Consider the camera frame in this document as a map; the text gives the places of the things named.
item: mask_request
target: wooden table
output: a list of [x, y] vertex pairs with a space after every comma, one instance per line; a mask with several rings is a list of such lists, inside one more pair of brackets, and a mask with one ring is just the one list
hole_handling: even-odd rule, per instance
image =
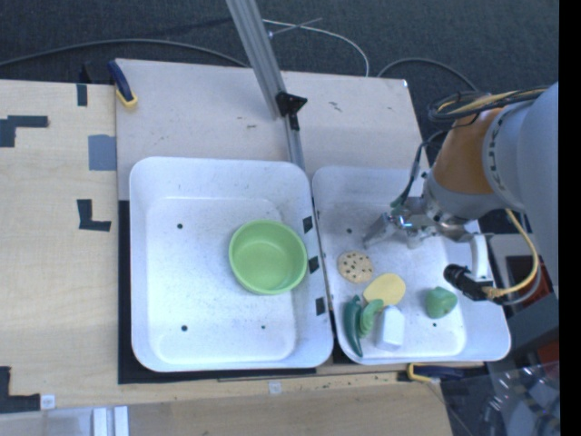
[[[312, 81], [312, 74], [287, 76], [287, 85], [306, 87], [296, 94], [317, 96], [316, 82], [300, 83]], [[409, 167], [420, 137], [405, 83], [341, 77], [339, 84], [350, 82], [368, 85], [372, 91], [377, 85], [373, 83], [387, 83], [381, 94], [387, 92], [385, 102], [391, 109], [396, 105], [389, 103], [389, 92], [394, 95], [391, 100], [397, 98], [395, 117], [399, 120], [386, 122], [386, 134], [399, 147], [389, 155], [376, 156], [379, 165]], [[0, 93], [0, 120], [16, 121], [16, 116], [46, 116], [48, 120], [47, 127], [17, 124], [14, 146], [0, 147], [0, 366], [12, 369], [11, 395], [53, 395], [59, 409], [132, 405], [135, 415], [144, 419], [156, 412], [159, 417], [161, 409], [147, 404], [165, 402], [185, 418], [189, 403], [196, 401], [207, 406], [206, 420], [233, 408], [272, 404], [269, 399], [276, 397], [297, 415], [324, 401], [326, 412], [341, 421], [341, 406], [357, 405], [362, 399], [369, 403], [369, 415], [381, 415], [381, 421], [390, 414], [388, 403], [393, 403], [398, 428], [415, 428], [409, 434], [449, 434], [438, 386], [398, 382], [394, 371], [404, 365], [370, 368], [330, 359], [309, 376], [119, 385], [118, 180], [116, 170], [91, 169], [89, 138], [115, 137], [122, 107], [110, 85], [0, 81]], [[325, 102], [329, 108], [337, 107]], [[305, 109], [301, 114], [304, 131], [320, 123], [316, 110]], [[384, 150], [382, 144], [369, 147], [355, 165], [368, 165], [371, 149]], [[305, 158], [308, 164], [321, 166], [320, 157], [313, 156], [309, 146]], [[91, 201], [93, 221], [111, 222], [109, 231], [80, 229], [79, 200]], [[251, 424], [252, 418], [241, 418]]]

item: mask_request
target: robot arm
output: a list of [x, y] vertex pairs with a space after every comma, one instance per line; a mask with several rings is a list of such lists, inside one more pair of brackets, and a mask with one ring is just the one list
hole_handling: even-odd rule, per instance
[[402, 229], [466, 242], [472, 234], [464, 224], [492, 210], [514, 210], [527, 214], [537, 251], [558, 284], [557, 139], [558, 83], [533, 100], [458, 119], [422, 195], [381, 215], [364, 244]]

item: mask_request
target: yellow clamp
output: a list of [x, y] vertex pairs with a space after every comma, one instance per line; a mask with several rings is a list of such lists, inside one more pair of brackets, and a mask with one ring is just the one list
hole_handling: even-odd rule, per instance
[[135, 95], [133, 93], [133, 91], [131, 91], [131, 96], [132, 96], [131, 100], [127, 100], [125, 97], [123, 97], [123, 94], [121, 93], [121, 91], [119, 89], [115, 90], [115, 94], [117, 95], [117, 98], [119, 99], [119, 101], [126, 108], [133, 108], [137, 105], [137, 95]]

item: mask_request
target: black cable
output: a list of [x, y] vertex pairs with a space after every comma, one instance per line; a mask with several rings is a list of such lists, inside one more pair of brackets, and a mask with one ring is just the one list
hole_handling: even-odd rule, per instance
[[408, 199], [409, 196], [409, 191], [411, 191], [411, 186], [414, 183], [414, 181], [416, 181], [417, 175], [418, 175], [418, 170], [419, 170], [419, 159], [421, 158], [421, 151], [424, 147], [435, 147], [436, 144], [434, 144], [434, 140], [439, 136], [439, 135], [444, 135], [446, 133], [446, 131], [438, 131], [436, 133], [434, 133], [433, 135], [431, 135], [428, 140], [422, 142], [419, 146], [418, 149], [416, 150], [416, 156], [414, 158], [414, 161], [411, 165], [411, 171], [409, 173], [409, 180], [408, 180], [408, 184], [406, 185], [405, 189], [402, 191], [402, 193], [391, 203], [391, 208], [396, 209], [395, 211], [397, 211], [397, 209], [403, 205], [406, 200]]
[[488, 103], [462, 110], [460, 112], [457, 111], [457, 109], [461, 108], [463, 105], [470, 105], [473, 102], [476, 102], [476, 100], [490, 96], [490, 94], [483, 92], [458, 92], [430, 104], [428, 106], [428, 119], [433, 123], [442, 123], [466, 118], [473, 114], [479, 114], [493, 108], [501, 108], [510, 104], [535, 100], [545, 92], [546, 89], [547, 86], [543, 85], [532, 89], [523, 89], [512, 93], [506, 93], [504, 96], [500, 97], [495, 96], [496, 98], [491, 97], [493, 99]]
[[176, 47], [181, 47], [181, 48], [187, 48], [189, 50], [195, 50], [197, 52], [202, 52], [202, 53], [206, 53], [209, 55], [217, 56], [223, 60], [229, 61], [232, 64], [236, 64], [240, 67], [244, 67], [244, 68], [249, 67], [247, 64], [241, 62], [240, 60], [237, 60], [236, 58], [232, 58], [229, 55], [222, 54], [220, 52], [216, 52], [210, 48], [200, 47], [198, 45], [190, 45], [190, 44], [185, 44], [182, 42], [173, 42], [173, 41], [158, 40], [158, 39], [109, 39], [109, 40], [98, 40], [98, 41], [92, 41], [92, 42], [84, 42], [81, 44], [74, 44], [74, 45], [67, 45], [64, 47], [44, 50], [43, 52], [38, 52], [36, 54], [28, 54], [28, 55], [18, 56], [16, 58], [12, 58], [10, 60], [4, 60], [3, 62], [0, 62], [0, 68], [4, 67], [4, 66], [9, 66], [10, 64], [22, 63], [22, 62], [25, 62], [28, 60], [34, 60], [36, 58], [40, 58], [43, 56], [56, 55], [56, 54], [60, 54], [60, 53], [64, 53], [64, 52], [78, 50], [81, 48], [96, 47], [99, 45], [123, 45], [123, 44], [170, 45], [170, 46], [176, 46]]
[[189, 23], [187, 25], [176, 25], [173, 27], [166, 27], [160, 31], [154, 31], [151, 33], [143, 34], [139, 38], [151, 39], [153, 37], [167, 37], [169, 35], [182, 35], [184, 33], [190, 32], [192, 29], [203, 29], [203, 28], [208, 28], [208, 27], [215, 27], [217, 25], [224, 25], [224, 24], [231, 23], [231, 22], [232, 22], [232, 18], [231, 18], [231, 16], [229, 16], [229, 17], [212, 19], [212, 20], [208, 20], [208, 21], [201, 21], [199, 23]]
[[394, 66], [397, 66], [398, 64], [404, 64], [404, 63], [427, 63], [427, 64], [433, 64], [435, 66], [439, 66], [440, 68], [445, 69], [446, 71], [450, 71], [453, 75], [457, 76], [458, 78], [460, 78], [462, 81], [464, 81], [472, 90], [477, 91], [478, 88], [474, 85], [474, 83], [472, 83], [468, 78], [466, 78], [462, 73], [460, 73], [459, 71], [455, 70], [454, 68], [452, 68], [451, 66], [448, 66], [447, 64], [443, 64], [441, 62], [438, 62], [436, 60], [430, 60], [429, 58], [421, 58], [421, 57], [410, 57], [410, 58], [402, 58], [398, 61], [395, 61], [393, 63], [388, 64], [387, 66], [385, 66], [381, 71], [379, 71], [377, 77], [381, 77], [383, 76], [388, 70], [390, 70], [391, 68], [393, 68]]

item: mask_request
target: white tray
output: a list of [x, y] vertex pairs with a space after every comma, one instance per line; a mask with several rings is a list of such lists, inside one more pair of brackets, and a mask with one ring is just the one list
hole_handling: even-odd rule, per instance
[[[468, 243], [453, 243], [444, 237], [431, 237], [410, 250], [405, 235], [364, 249], [363, 235], [389, 209], [402, 192], [409, 170], [389, 170], [348, 166], [320, 168], [313, 177], [312, 191], [318, 215], [321, 250], [343, 351], [362, 364], [403, 362], [494, 361], [502, 359], [510, 348], [510, 335], [502, 307], [492, 302], [473, 302], [444, 280], [444, 268], [450, 263], [471, 268], [472, 253]], [[421, 194], [421, 180], [410, 195]], [[470, 231], [477, 232], [474, 223]], [[398, 307], [405, 315], [403, 345], [395, 351], [375, 346], [375, 335], [361, 340], [363, 358], [352, 352], [343, 328], [343, 308], [355, 294], [362, 299], [369, 285], [345, 280], [337, 269], [339, 256], [350, 250], [365, 252], [374, 264], [375, 275], [396, 273], [407, 290]], [[426, 291], [436, 286], [458, 295], [458, 306], [449, 315], [430, 319], [423, 306]]]
[[[134, 166], [129, 186], [132, 346], [141, 364], [157, 372], [286, 369], [329, 358], [319, 241], [299, 167], [151, 157]], [[313, 271], [291, 292], [250, 293], [231, 272], [231, 235], [260, 218], [286, 223], [305, 243]]]

